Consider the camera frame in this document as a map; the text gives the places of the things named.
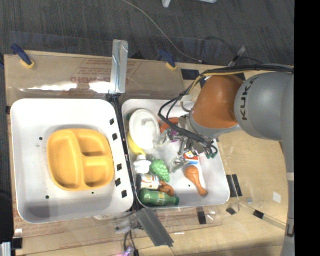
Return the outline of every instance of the gray carpet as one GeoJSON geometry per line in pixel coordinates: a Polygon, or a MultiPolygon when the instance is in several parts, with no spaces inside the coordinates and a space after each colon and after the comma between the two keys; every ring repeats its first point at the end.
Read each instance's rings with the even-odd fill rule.
{"type": "MultiPolygon", "coordinates": [[[[144,10],[186,57],[139,10],[122,0],[1,0],[0,52],[16,43],[26,50],[111,56],[112,41],[126,40],[129,57],[226,66],[294,65],[294,0],[127,0],[144,10]]],[[[10,237],[12,209],[4,72],[0,70],[0,243],[10,237]]]]}

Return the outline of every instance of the white tray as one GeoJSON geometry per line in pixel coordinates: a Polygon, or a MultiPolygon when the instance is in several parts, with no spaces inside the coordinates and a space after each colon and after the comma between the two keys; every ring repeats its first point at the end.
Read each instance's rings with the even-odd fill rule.
{"type": "MultiPolygon", "coordinates": [[[[145,109],[152,112],[155,117],[160,121],[158,116],[159,109],[164,105],[167,100],[151,100],[151,99],[130,99],[122,105],[123,122],[126,132],[129,131],[128,115],[132,115],[136,110],[145,109]]],[[[171,105],[163,109],[162,115],[166,116],[171,105]]],[[[187,109],[191,109],[193,103],[189,102],[185,104],[187,109]]],[[[172,109],[169,118],[180,117],[186,115],[178,102],[172,109]]],[[[179,142],[173,142],[160,149],[145,150],[147,157],[155,157],[156,159],[162,159],[167,166],[169,166],[171,160],[178,156],[180,149],[179,142]]],[[[130,162],[133,166],[133,162],[136,160],[136,156],[132,153],[129,154],[130,162]]],[[[170,182],[168,183],[175,190],[176,196],[179,197],[180,203],[178,206],[168,205],[157,207],[157,209],[168,208],[185,208],[185,207],[201,207],[201,206],[215,206],[226,203],[230,198],[230,188],[227,181],[225,169],[222,163],[220,153],[214,159],[207,159],[202,154],[199,157],[200,167],[200,182],[203,188],[208,191],[206,197],[202,197],[198,194],[196,186],[190,182],[183,174],[183,169],[178,169],[175,173],[170,174],[170,182]]],[[[136,180],[136,173],[133,171],[134,180],[136,180]]]]}
{"type": "Polygon", "coordinates": [[[116,112],[110,103],[101,99],[21,99],[11,108],[11,124],[17,210],[25,221],[56,222],[131,208],[134,195],[116,112]],[[52,181],[48,138],[58,130],[76,128],[93,129],[108,139],[115,174],[107,186],[66,191],[52,181]]]}

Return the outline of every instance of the white sticker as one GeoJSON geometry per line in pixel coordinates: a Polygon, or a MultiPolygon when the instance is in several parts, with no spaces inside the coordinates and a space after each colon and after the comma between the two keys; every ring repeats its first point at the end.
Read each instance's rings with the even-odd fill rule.
{"type": "Polygon", "coordinates": [[[281,204],[281,195],[278,194],[277,192],[273,192],[273,197],[272,197],[273,201],[281,204]]]}

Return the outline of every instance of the chicken leg toy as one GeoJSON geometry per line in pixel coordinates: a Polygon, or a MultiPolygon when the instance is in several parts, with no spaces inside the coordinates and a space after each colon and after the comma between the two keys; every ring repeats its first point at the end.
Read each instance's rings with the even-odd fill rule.
{"type": "Polygon", "coordinates": [[[185,169],[184,175],[188,180],[190,180],[196,186],[200,196],[205,197],[208,194],[208,191],[206,191],[201,186],[200,179],[199,179],[199,170],[195,165],[189,165],[185,169]]]}

